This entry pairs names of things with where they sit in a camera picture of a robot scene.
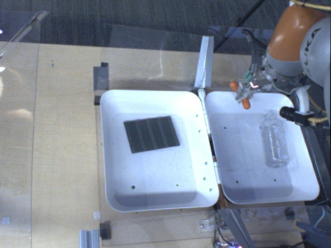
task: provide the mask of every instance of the white plastic tray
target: white plastic tray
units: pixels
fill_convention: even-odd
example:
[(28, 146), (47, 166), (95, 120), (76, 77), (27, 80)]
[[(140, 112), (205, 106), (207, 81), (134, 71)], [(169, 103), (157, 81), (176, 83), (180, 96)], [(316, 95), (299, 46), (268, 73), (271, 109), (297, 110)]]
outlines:
[[(117, 211), (210, 207), (219, 197), (199, 98), (110, 90), (101, 98), (106, 196)], [(131, 153), (124, 121), (171, 116), (179, 146)]]
[(234, 101), (234, 92), (211, 92), (206, 108), (222, 187), (237, 204), (313, 200), (319, 184), (300, 126), (279, 117), (285, 127), (290, 163), (282, 168), (265, 165), (260, 129), (268, 110), (293, 107), (282, 94), (257, 93), (251, 109)]

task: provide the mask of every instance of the black pole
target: black pole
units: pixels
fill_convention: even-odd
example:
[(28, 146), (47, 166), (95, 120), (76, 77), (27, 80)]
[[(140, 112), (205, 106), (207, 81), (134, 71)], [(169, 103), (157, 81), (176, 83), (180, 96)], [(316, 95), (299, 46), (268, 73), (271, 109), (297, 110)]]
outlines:
[[(266, 0), (258, 0), (252, 7), (251, 9), (249, 9), (247, 11), (247, 13), (242, 17), (242, 18), (238, 18), (237, 23), (235, 25), (235, 27), (241, 27), (246, 20), (249, 19), (249, 17), (263, 4), (263, 2)], [(214, 52), (217, 52), (217, 50), (228, 40), (229, 37), (231, 37), (231, 35), (235, 32), (232, 31), (232, 33), (230, 33), (227, 37), (224, 37), (215, 47), (214, 47)]]

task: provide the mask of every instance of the plastic container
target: plastic container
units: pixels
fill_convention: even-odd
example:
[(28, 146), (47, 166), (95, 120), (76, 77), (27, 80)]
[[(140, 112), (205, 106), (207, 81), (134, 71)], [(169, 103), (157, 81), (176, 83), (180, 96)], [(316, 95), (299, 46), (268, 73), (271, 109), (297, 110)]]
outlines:
[(262, 122), (262, 137), (265, 152), (265, 164), (268, 167), (280, 168), (290, 161), (285, 130), (276, 111), (268, 111)]

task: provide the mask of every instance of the dark floor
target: dark floor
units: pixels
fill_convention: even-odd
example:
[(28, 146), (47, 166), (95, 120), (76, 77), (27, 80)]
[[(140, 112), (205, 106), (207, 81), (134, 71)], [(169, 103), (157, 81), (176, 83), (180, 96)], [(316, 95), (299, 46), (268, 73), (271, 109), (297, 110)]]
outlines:
[[(49, 11), (42, 23), (41, 43), (109, 46), (113, 25), (202, 35), (210, 26), (234, 26), (256, 1), (0, 0), (0, 9)], [(312, 1), (329, 4), (331, 0)], [(287, 4), (287, 0), (267, 0), (245, 26), (273, 29)], [(181, 50), (173, 44), (169, 49)]]

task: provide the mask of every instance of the transparent bottle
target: transparent bottle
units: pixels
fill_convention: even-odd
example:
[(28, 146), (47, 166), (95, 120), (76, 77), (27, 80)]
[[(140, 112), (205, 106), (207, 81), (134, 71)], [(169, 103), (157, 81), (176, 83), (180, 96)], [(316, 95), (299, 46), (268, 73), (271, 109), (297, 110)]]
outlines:
[(265, 164), (268, 167), (286, 166), (289, 150), (285, 138), (283, 122), (277, 118), (276, 111), (268, 111), (262, 122), (262, 137), (265, 151)]

